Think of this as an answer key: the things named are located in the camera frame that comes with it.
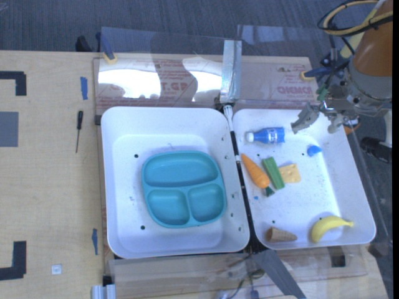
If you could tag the yellow banana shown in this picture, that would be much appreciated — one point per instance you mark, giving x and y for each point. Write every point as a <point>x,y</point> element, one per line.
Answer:
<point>324,226</point>

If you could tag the white plastic tray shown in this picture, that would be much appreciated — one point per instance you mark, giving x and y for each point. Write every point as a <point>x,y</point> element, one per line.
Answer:
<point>124,182</point>
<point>299,204</point>

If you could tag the small blue rounded piece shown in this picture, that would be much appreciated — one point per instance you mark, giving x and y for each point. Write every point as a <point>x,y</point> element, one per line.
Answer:
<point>313,151</point>

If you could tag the green vegetable stick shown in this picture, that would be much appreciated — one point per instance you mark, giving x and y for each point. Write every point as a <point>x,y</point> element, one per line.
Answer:
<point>273,173</point>

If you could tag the black screwdriver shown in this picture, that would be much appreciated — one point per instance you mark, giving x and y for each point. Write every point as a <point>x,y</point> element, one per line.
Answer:
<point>79,120</point>

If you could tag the orange carrot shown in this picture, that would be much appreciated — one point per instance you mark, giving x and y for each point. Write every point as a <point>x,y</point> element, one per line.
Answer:
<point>255,173</point>

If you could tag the black cylinder on white bracket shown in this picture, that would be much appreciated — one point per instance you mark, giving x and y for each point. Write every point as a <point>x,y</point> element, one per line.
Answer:
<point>377,149</point>

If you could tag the yellow cheese slice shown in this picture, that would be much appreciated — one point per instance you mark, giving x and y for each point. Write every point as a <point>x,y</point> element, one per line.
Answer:
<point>291,173</point>

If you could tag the brown cardboard board, red print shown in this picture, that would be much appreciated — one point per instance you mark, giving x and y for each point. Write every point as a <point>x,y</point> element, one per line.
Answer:
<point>268,83</point>

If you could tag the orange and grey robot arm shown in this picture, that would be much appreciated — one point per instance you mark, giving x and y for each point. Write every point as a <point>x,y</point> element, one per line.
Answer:
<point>372,51</point>

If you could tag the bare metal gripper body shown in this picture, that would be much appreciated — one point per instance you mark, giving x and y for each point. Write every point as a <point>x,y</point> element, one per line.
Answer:
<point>358,103</point>

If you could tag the brown ice cream cone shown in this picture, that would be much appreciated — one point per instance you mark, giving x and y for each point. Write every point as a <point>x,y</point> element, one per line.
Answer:
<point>279,235</point>

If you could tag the blue and white bottle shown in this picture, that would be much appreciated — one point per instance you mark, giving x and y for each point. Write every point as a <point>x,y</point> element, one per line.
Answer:
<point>269,135</point>

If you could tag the blue divided plate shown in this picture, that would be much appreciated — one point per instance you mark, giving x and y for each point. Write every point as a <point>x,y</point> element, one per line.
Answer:
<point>184,188</point>

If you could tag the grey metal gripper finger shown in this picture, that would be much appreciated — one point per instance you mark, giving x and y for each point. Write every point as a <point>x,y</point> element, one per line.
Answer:
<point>304,118</point>
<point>335,124</point>

